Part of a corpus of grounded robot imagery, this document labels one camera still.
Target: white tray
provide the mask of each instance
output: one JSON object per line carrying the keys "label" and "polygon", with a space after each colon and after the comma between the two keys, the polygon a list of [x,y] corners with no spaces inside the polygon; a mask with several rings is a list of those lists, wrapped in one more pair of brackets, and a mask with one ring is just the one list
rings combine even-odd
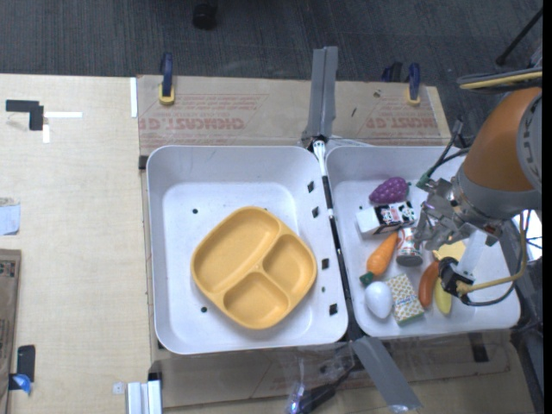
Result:
{"label": "white tray", "polygon": [[[148,159],[147,188],[155,330],[169,351],[297,347],[343,337],[348,315],[313,154],[292,146],[161,147]],[[317,259],[317,279],[308,294],[283,321],[264,330],[230,320],[199,291],[190,271],[194,248],[231,212],[248,205],[281,219]],[[322,268],[323,260],[328,260],[327,268]],[[334,304],[337,312],[329,310]]]}
{"label": "white tray", "polygon": [[[400,176],[411,182],[409,200],[419,216],[420,204],[427,193],[416,187],[416,182],[442,153],[443,147],[335,147],[328,152],[326,167],[331,186],[334,212],[343,259],[348,271],[348,282],[353,299],[354,317],[362,330],[370,336],[397,338],[402,336],[432,336],[485,329],[508,329],[519,319],[518,296],[512,292],[499,304],[486,307],[470,307],[453,298],[452,311],[444,316],[434,305],[423,318],[399,327],[392,315],[380,320],[374,316],[364,301],[364,286],[359,277],[366,272],[366,259],[379,245],[383,235],[363,239],[356,227],[355,214],[360,207],[370,207],[368,195],[379,184],[392,176]],[[450,180],[455,175],[462,158],[456,158],[439,168],[433,179]],[[395,260],[378,279],[386,279],[406,273],[417,290],[423,269],[432,260],[430,252],[424,252],[420,267],[402,267]],[[477,282],[509,276],[499,243],[485,248],[474,269]],[[504,294],[508,284],[470,293],[473,301],[487,301]]]}

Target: yellow plate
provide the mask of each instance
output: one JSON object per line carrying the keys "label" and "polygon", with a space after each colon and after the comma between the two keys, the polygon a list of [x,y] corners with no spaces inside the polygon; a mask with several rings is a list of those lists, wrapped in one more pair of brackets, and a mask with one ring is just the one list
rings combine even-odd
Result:
{"label": "yellow plate", "polygon": [[280,219],[251,206],[226,217],[199,243],[191,276],[228,317],[250,329],[266,329],[304,298],[317,276],[317,262]]}

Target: yellow cable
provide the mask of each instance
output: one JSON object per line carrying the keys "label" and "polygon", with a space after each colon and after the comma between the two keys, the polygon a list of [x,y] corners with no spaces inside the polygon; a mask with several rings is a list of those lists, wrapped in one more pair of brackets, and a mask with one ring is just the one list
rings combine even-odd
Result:
{"label": "yellow cable", "polygon": [[504,284],[506,282],[513,282],[514,280],[518,280],[521,278],[525,273],[525,268],[527,267],[527,239],[526,239],[526,231],[527,229],[523,226],[523,214],[519,218],[519,234],[521,236],[521,249],[522,252],[522,259],[521,259],[521,267],[519,268],[519,272],[512,276],[508,276],[507,278],[502,279],[495,279],[491,280],[489,282],[484,282],[483,284],[477,284],[477,285],[468,285],[465,282],[462,282],[461,280],[456,281],[456,292],[458,293],[458,297],[462,297],[465,294],[468,294],[470,292],[474,292],[475,290],[482,290],[483,288],[488,288],[490,286],[500,285]]}
{"label": "yellow cable", "polygon": [[508,83],[517,83],[519,81],[525,81],[526,79],[540,78],[543,75],[543,71],[523,73],[520,75],[511,75],[509,77],[493,78],[485,81],[474,81],[473,83],[464,83],[460,85],[461,89],[480,89],[482,87],[503,85]]}

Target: gray floor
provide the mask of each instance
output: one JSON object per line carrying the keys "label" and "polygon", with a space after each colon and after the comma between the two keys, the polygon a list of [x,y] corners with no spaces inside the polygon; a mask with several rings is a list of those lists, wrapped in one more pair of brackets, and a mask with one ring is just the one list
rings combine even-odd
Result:
{"label": "gray floor", "polygon": [[338,46],[341,80],[419,63],[469,140],[498,97],[456,79],[525,68],[543,32],[541,20],[498,67],[543,0],[219,0],[212,31],[191,25],[202,1],[0,0],[0,72],[151,74],[171,52],[178,75],[309,79],[312,49]]}

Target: black bracket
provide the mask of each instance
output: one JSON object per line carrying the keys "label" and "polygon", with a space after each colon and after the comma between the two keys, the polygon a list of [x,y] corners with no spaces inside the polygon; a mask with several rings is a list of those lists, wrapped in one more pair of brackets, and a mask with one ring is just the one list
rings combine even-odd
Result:
{"label": "black bracket", "polygon": [[44,106],[40,106],[38,101],[6,100],[6,112],[28,112],[28,128],[42,130]]}

